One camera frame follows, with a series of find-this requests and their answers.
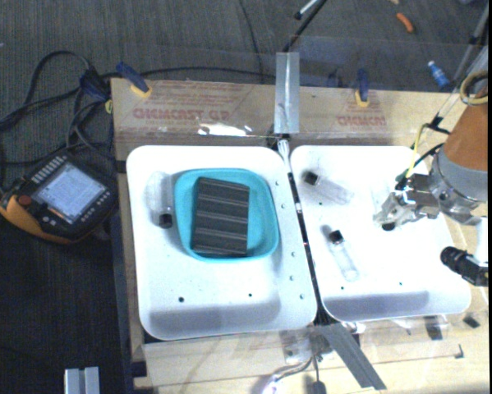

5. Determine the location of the black cylinder on white bracket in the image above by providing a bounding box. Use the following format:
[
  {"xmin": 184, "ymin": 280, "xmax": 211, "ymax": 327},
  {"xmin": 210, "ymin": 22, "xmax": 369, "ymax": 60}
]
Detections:
[{"xmin": 439, "ymin": 215, "xmax": 490, "ymax": 287}]

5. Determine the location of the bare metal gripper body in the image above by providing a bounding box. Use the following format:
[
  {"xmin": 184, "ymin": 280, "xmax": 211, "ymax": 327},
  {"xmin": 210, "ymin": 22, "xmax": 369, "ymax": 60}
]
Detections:
[{"xmin": 400, "ymin": 173, "xmax": 488, "ymax": 226}]

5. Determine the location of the orange carrot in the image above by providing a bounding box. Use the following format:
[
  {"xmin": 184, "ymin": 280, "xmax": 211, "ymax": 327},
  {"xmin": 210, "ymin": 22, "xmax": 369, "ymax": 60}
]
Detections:
[{"xmin": 394, "ymin": 11, "xmax": 416, "ymax": 34}]

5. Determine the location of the white plastic tray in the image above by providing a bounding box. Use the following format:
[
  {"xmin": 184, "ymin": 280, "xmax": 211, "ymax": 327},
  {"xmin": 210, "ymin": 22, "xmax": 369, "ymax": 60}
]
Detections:
[
  {"xmin": 125, "ymin": 144, "xmax": 318, "ymax": 341},
  {"xmin": 289, "ymin": 144, "xmax": 473, "ymax": 323}
]

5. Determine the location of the brown cardboard board red print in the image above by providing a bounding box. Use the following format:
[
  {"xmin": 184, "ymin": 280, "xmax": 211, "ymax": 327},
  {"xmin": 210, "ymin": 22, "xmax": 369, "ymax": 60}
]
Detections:
[{"xmin": 109, "ymin": 77, "xmax": 490, "ymax": 390}]

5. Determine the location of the clear bottle with black cap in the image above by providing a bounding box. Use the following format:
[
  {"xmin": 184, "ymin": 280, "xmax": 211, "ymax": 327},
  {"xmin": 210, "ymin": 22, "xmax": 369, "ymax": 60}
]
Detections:
[
  {"xmin": 301, "ymin": 170, "xmax": 354, "ymax": 205},
  {"xmin": 371, "ymin": 190, "xmax": 399, "ymax": 232},
  {"xmin": 320, "ymin": 225, "xmax": 361, "ymax": 283},
  {"xmin": 145, "ymin": 170, "xmax": 175, "ymax": 230}
]

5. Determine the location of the small blue bottle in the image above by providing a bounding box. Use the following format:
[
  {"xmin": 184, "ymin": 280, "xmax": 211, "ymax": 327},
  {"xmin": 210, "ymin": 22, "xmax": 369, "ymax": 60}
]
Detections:
[{"xmin": 426, "ymin": 59, "xmax": 451, "ymax": 89}]

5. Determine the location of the blue divided plate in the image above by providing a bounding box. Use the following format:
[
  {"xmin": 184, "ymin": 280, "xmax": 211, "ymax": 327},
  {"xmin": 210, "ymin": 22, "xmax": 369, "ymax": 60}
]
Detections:
[{"xmin": 172, "ymin": 167, "xmax": 281, "ymax": 262}]

